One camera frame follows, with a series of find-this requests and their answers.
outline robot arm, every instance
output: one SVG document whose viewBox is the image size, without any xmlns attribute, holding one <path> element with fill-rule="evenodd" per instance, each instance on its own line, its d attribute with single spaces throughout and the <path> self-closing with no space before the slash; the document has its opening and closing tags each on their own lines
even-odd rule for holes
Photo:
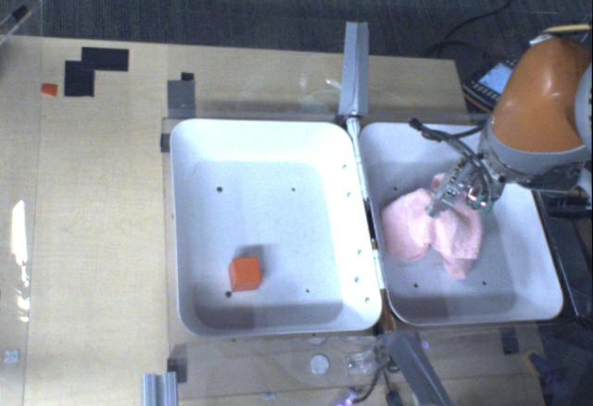
<svg viewBox="0 0 593 406">
<path fill-rule="evenodd" d="M 482 129 L 477 154 L 460 141 L 460 134 L 434 132 L 418 121 L 410 124 L 461 153 L 435 190 L 428 208 L 433 217 L 463 193 L 472 208 L 488 211 L 508 183 L 567 192 L 591 158 L 591 55 L 561 37 L 534 44 Z"/>
</svg>

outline pink cloth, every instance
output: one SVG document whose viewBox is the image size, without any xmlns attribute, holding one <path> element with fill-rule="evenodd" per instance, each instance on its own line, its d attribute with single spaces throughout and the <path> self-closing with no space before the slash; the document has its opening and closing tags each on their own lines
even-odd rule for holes
<svg viewBox="0 0 593 406">
<path fill-rule="evenodd" d="M 437 175 L 432 187 L 442 179 L 442 174 Z M 443 256 L 447 273 L 465 279 L 480 254 L 481 215 L 460 197 L 452 209 L 431 218 L 426 214 L 431 200 L 432 193 L 420 188 L 385 207 L 381 219 L 387 252 L 395 258 L 414 260 L 432 246 Z"/>
</svg>

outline white tray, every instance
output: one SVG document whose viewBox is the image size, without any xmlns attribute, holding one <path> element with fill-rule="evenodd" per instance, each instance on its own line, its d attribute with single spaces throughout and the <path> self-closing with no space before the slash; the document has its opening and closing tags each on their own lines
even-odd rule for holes
<svg viewBox="0 0 593 406">
<path fill-rule="evenodd" d="M 467 129 L 434 127 L 450 133 Z M 476 149 L 478 139 L 463 141 Z M 389 257 L 380 215 L 395 198 L 428 188 L 435 174 L 459 160 L 458 154 L 402 123 L 370 124 L 360 146 L 389 301 L 400 319 L 416 325 L 484 324 L 546 320 L 560 313 L 561 286 L 531 192 L 505 187 L 493 211 L 483 216 L 478 262 L 466 280 L 455 280 L 433 249 L 413 261 Z"/>
<path fill-rule="evenodd" d="M 171 134 L 179 313 L 198 336 L 364 330 L 381 296 L 351 141 L 318 122 L 188 120 Z M 259 289 L 228 266 L 255 255 Z"/>
</svg>

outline wooden table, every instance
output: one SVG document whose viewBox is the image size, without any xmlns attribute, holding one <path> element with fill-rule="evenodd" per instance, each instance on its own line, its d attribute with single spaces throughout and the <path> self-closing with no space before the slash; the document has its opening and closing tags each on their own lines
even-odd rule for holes
<svg viewBox="0 0 593 406">
<path fill-rule="evenodd" d="M 94 98 L 64 97 L 64 62 L 80 60 L 82 46 L 130 49 L 129 71 L 98 71 Z M 159 147 L 167 80 L 194 73 L 198 111 L 288 106 L 324 114 L 337 103 L 342 56 L 50 38 L 43 50 L 43 80 L 58 83 L 60 92 L 44 95 L 41 109 L 24 402 L 141 404 L 142 375 L 164 373 L 170 353 Z M 371 57 L 370 74 L 372 111 L 397 112 L 401 119 L 465 118 L 452 62 Z M 541 351 L 533 326 L 518 332 L 522 351 Z M 522 355 L 502 353 L 498 330 L 423 335 L 456 404 L 543 404 Z M 203 345 L 196 342 L 198 349 Z M 249 364 L 249 357 L 236 362 Z M 251 380 L 246 374 L 208 381 Z M 267 396 L 183 404 L 323 405 L 343 390 L 318 381 L 283 391 L 279 381 Z M 394 381 L 406 404 L 413 404 L 403 377 Z M 385 404 L 385 386 L 366 404 Z"/>
</svg>

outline orange block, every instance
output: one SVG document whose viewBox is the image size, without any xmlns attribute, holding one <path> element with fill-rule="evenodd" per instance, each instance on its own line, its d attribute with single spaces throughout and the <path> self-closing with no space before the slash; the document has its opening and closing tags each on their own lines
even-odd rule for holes
<svg viewBox="0 0 593 406">
<path fill-rule="evenodd" d="M 42 83 L 41 92 L 44 95 L 57 96 L 57 85 L 53 83 Z"/>
<path fill-rule="evenodd" d="M 261 284 L 261 269 L 257 256 L 235 258 L 229 266 L 233 292 L 252 291 Z"/>
</svg>

